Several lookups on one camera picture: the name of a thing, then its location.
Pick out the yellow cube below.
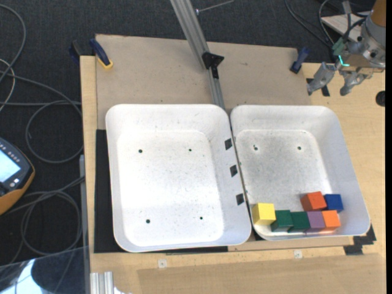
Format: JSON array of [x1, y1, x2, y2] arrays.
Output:
[[251, 202, 277, 227]]

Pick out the green cube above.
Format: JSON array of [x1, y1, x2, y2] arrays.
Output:
[[288, 211, 310, 233], [270, 209, 295, 233]]

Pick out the blue cube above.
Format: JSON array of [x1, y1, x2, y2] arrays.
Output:
[[323, 194, 344, 213]]

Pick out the red-orange cube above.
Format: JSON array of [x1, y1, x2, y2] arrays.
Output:
[[300, 191, 328, 213]]

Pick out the brown cardboard board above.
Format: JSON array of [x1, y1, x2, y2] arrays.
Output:
[[94, 34, 355, 252]]

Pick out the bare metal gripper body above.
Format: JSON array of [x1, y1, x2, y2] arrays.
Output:
[[336, 39, 386, 72]]

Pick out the white plastic tray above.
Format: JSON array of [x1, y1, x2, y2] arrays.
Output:
[[229, 104, 372, 242], [105, 103, 253, 254]]

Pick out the purple cube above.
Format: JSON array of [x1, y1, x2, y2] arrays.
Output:
[[306, 211, 326, 233]]

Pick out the brown cardboard sheet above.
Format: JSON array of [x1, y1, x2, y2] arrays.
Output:
[[136, 254, 386, 294]]

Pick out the orange cube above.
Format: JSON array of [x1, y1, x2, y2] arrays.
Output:
[[321, 209, 342, 230]]

